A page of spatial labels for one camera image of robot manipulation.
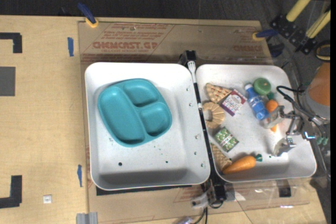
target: green ball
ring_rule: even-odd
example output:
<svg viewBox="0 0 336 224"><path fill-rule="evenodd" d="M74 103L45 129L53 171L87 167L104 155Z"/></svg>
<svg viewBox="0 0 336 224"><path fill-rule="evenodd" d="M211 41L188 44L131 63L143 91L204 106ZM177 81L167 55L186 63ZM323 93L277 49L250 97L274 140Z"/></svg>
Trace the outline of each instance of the green ball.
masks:
<svg viewBox="0 0 336 224"><path fill-rule="evenodd" d="M254 81L253 89L260 95L267 95L271 91L271 83L265 78L259 78Z"/></svg>

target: black corner marker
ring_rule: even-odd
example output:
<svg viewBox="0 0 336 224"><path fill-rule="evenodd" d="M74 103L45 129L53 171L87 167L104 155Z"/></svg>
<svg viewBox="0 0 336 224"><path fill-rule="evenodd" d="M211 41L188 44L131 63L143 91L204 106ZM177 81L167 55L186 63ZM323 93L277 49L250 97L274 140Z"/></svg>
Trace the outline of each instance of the black corner marker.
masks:
<svg viewBox="0 0 336 224"><path fill-rule="evenodd" d="M20 33L4 33L0 32L0 39L11 39L13 40L13 53L22 53L22 35Z"/></svg>
<svg viewBox="0 0 336 224"><path fill-rule="evenodd" d="M0 198L0 209L18 207L22 202L22 176L12 176L10 184L10 195L7 198Z"/></svg>

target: gray square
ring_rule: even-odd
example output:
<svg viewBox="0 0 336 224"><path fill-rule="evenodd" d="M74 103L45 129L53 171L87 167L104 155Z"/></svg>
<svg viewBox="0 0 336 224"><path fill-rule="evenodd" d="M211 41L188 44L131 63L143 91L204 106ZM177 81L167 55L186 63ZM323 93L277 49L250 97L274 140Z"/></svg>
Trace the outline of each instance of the gray square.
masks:
<svg viewBox="0 0 336 224"><path fill-rule="evenodd" d="M0 96L15 96L15 67L0 67Z"/></svg>

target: orange carrot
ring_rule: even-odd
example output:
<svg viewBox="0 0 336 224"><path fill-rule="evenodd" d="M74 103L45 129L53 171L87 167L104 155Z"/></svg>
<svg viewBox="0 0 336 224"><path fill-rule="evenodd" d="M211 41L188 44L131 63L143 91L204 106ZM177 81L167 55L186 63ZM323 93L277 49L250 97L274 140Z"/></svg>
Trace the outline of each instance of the orange carrot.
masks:
<svg viewBox="0 0 336 224"><path fill-rule="evenodd" d="M266 104L265 107L269 113L273 112L278 107L278 102L274 99L270 99ZM273 132L277 131L277 125L274 125L271 130Z"/></svg>
<svg viewBox="0 0 336 224"><path fill-rule="evenodd" d="M236 160L231 165L227 166L225 169L222 170L222 172L224 175L227 175L251 169L256 166L256 161L261 162L263 160L262 158L263 157L260 154L258 154L256 157L250 155L245 156Z"/></svg>

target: blue bottle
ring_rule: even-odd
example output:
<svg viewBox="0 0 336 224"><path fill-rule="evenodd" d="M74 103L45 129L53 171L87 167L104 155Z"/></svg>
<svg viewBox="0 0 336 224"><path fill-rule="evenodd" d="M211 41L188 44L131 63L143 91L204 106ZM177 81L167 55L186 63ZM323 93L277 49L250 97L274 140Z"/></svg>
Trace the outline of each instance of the blue bottle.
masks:
<svg viewBox="0 0 336 224"><path fill-rule="evenodd" d="M269 113L265 108L261 96L258 93L256 93L256 91L253 89L253 85L251 83L246 84L245 90L247 91L248 94L248 103L253 109L257 119L263 120L264 118L266 118L269 115Z"/></svg>

